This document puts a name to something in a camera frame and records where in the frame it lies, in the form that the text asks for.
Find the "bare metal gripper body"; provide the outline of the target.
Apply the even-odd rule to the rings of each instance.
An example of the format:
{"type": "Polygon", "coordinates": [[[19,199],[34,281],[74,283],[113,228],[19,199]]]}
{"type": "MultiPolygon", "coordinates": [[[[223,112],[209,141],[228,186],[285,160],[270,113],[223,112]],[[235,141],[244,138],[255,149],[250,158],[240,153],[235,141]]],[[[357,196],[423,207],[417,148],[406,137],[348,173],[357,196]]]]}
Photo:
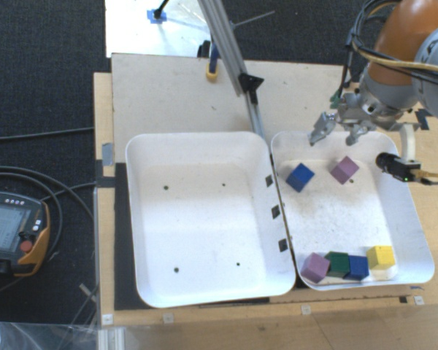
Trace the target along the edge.
{"type": "Polygon", "coordinates": [[[371,93],[345,93],[337,107],[337,121],[347,126],[366,125],[385,131],[396,129],[404,110],[395,109],[371,93]]]}

